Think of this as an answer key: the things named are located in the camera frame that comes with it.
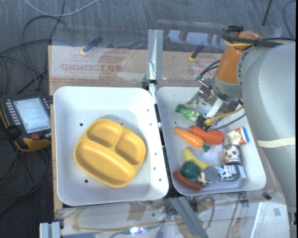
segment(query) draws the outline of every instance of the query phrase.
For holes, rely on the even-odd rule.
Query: white tray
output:
[[[62,87],[54,94],[57,188],[70,206],[156,200],[169,188],[161,139],[150,93],[141,88]],[[97,119],[122,123],[146,143],[147,154],[130,184],[111,188],[74,161],[77,141]]]
[[[173,130],[175,127],[187,130],[188,127],[195,125],[187,120],[182,114],[177,113],[175,109],[178,104],[186,104],[198,90],[199,88],[197,87],[162,87],[157,90],[156,98],[171,173],[173,173],[174,170],[181,170],[181,167],[185,162],[183,150],[186,147],[188,147],[201,161],[216,165],[225,164],[223,143],[221,145],[211,145],[206,143],[211,146],[211,148],[207,152],[204,152],[202,148],[189,147],[189,144],[179,137]],[[203,105],[197,108],[197,110],[203,113],[207,113],[209,109],[210,106]],[[240,112],[223,118],[217,126],[227,124],[240,117],[243,113],[244,110],[241,110]],[[222,131],[227,133],[241,126],[246,128],[250,141],[247,144],[241,145],[239,148],[242,165],[244,166],[247,178],[213,183],[207,187],[203,187],[199,191],[195,191],[184,187],[172,177],[173,185],[179,193],[186,196],[195,196],[224,192],[260,190],[265,186],[265,171],[254,138],[251,134],[247,118],[243,117],[239,121],[223,128]]]

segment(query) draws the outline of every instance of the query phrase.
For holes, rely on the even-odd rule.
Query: yellow divided plate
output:
[[[74,160],[96,180],[120,188],[136,176],[146,151],[144,141],[137,134],[110,119],[99,119],[77,142]]]

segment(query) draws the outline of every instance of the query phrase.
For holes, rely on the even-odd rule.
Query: light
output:
[[[142,234],[146,234],[146,233],[147,233],[146,229],[144,229],[142,227],[132,227],[132,228],[130,228],[130,234],[132,236],[142,235]]]

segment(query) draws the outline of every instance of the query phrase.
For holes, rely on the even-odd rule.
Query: tape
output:
[[[265,148],[276,148],[288,145],[296,145],[296,137],[280,138],[270,141],[258,140],[258,144]]]

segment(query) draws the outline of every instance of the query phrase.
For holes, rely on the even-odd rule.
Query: gray carpet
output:
[[[63,0],[28,1],[47,14],[59,15],[74,12],[93,0],[65,0],[65,4]],[[100,0],[59,21],[38,17],[42,14],[24,0],[0,0],[0,55],[4,56],[0,57],[0,96],[36,90],[49,94],[46,72],[49,39],[81,45],[90,40],[90,29],[112,36],[101,47],[111,44],[126,48],[140,41],[135,46],[140,49],[146,48],[149,29],[162,29],[166,36],[164,50],[186,52],[192,51],[194,45],[167,38],[174,30],[187,29],[185,25],[190,25],[192,31],[203,24],[214,24],[215,31],[222,26],[242,25],[264,38],[296,39],[296,0],[273,0],[267,21],[262,25],[268,1]],[[223,49],[208,47],[203,51],[221,53]],[[45,76],[34,80],[38,74],[29,65]],[[1,121],[0,137],[4,137]],[[0,180],[0,238],[38,237],[39,223],[53,220],[52,172],[47,166],[51,164],[51,149],[20,154],[16,159],[15,154],[9,142],[0,138],[0,177],[3,178]]]

